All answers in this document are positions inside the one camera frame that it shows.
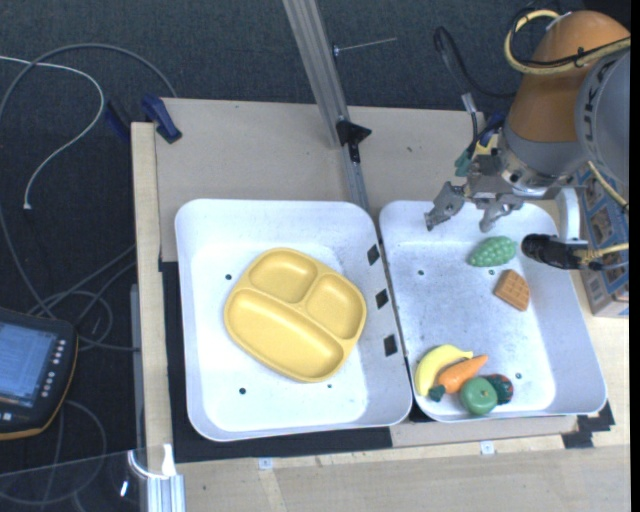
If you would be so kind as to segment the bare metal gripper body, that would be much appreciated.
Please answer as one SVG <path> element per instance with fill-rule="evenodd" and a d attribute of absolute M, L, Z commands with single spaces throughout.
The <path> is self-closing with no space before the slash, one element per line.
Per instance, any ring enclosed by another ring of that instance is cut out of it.
<path fill-rule="evenodd" d="M 473 158 L 464 188 L 469 199 L 485 206 L 545 199 L 560 184 L 560 177 L 539 172 L 512 152 L 491 152 Z"/>

